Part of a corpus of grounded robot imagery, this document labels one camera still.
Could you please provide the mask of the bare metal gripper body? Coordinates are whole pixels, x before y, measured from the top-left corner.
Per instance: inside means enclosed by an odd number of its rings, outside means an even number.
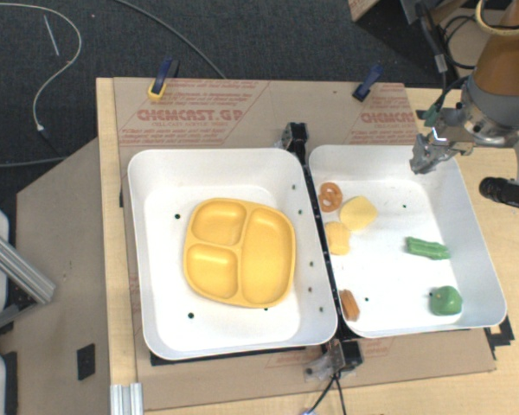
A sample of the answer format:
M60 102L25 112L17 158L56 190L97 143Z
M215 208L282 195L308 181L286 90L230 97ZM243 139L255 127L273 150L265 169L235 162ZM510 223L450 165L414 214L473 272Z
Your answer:
M512 148L519 124L502 124L478 108L443 108L432 127L432 144L448 153L471 153L474 147Z

